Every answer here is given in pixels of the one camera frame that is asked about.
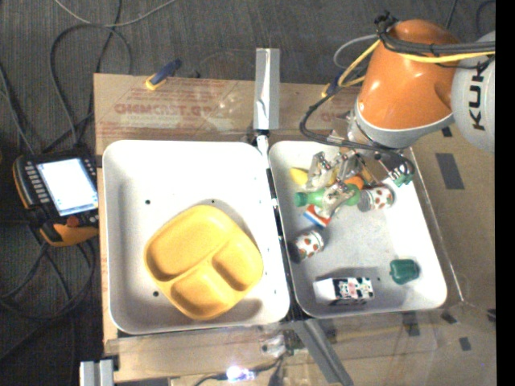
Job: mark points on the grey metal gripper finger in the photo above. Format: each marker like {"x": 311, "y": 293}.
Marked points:
{"x": 336, "y": 196}
{"x": 320, "y": 168}

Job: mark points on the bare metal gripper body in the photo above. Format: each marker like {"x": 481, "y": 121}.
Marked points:
{"x": 356, "y": 163}

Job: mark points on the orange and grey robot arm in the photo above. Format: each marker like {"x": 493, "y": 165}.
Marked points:
{"x": 402, "y": 83}

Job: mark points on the orange carrot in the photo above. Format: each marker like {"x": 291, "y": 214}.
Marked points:
{"x": 355, "y": 181}

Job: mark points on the green plastic bottle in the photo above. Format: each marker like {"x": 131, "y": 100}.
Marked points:
{"x": 310, "y": 198}

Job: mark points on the red white blue packet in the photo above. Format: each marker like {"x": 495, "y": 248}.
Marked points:
{"x": 316, "y": 217}

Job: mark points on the white can with red print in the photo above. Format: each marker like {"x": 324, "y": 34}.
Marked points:
{"x": 309, "y": 245}
{"x": 378, "y": 198}

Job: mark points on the white plastic tray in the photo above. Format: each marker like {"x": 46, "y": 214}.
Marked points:
{"x": 374, "y": 243}
{"x": 133, "y": 175}

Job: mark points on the white carton with colourful print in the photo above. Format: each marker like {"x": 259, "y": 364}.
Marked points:
{"x": 346, "y": 290}

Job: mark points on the green bell pepper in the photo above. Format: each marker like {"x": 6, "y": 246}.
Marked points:
{"x": 404, "y": 272}

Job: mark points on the yellow divided plate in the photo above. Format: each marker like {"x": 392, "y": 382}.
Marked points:
{"x": 201, "y": 259}

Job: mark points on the brown cardboard board red print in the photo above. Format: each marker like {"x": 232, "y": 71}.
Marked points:
{"x": 169, "y": 111}

